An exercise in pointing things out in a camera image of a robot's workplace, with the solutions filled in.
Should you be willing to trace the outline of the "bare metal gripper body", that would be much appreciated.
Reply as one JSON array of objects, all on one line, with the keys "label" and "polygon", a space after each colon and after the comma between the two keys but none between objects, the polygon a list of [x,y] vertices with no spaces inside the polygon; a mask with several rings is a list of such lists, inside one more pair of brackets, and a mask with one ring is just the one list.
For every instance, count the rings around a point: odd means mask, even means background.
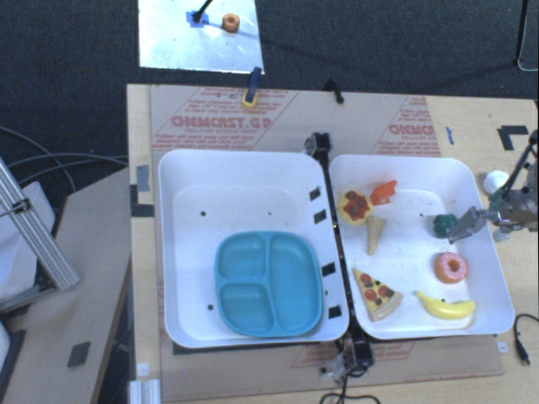
[{"label": "bare metal gripper body", "polygon": [[498,226],[509,231],[538,230],[538,192],[530,186],[512,189],[502,196]]}]

